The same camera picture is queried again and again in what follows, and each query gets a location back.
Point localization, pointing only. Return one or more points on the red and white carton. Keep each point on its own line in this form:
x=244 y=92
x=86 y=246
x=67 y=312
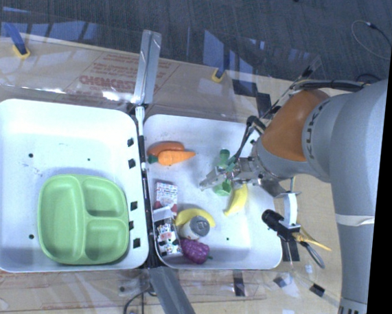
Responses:
x=165 y=195

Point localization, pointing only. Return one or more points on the green divided plate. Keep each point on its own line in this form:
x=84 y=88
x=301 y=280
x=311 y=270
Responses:
x=83 y=219

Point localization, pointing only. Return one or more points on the yellow banana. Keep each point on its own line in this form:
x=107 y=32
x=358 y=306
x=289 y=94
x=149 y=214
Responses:
x=238 y=200
x=190 y=213

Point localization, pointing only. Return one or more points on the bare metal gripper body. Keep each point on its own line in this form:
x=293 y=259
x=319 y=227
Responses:
x=249 y=173

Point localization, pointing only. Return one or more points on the orange carrot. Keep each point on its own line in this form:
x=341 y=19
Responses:
x=173 y=157

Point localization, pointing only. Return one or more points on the purple grapes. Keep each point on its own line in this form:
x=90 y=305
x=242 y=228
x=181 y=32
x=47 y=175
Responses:
x=195 y=251

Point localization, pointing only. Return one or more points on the orange sausage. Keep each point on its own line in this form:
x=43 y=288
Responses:
x=164 y=146

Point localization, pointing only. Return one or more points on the black cylinder on white bracket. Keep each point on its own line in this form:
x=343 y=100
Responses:
x=281 y=223

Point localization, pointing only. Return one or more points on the small can silver lid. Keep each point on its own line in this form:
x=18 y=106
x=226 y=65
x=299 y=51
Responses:
x=196 y=227

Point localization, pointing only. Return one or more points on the light green toy vegetable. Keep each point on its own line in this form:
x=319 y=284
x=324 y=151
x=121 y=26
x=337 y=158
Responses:
x=223 y=189

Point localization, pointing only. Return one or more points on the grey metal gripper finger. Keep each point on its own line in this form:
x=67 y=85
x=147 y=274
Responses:
x=209 y=183
x=218 y=172

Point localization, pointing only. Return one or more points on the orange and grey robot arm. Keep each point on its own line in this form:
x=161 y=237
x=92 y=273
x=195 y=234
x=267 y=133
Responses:
x=349 y=140

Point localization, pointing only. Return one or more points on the white carton cow print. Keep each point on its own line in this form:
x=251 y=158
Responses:
x=167 y=236

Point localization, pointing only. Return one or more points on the white plastic tray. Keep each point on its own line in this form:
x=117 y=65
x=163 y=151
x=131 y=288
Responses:
x=211 y=137
x=63 y=133

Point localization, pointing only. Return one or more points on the brown cardboard board red print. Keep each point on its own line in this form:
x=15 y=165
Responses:
x=87 y=70

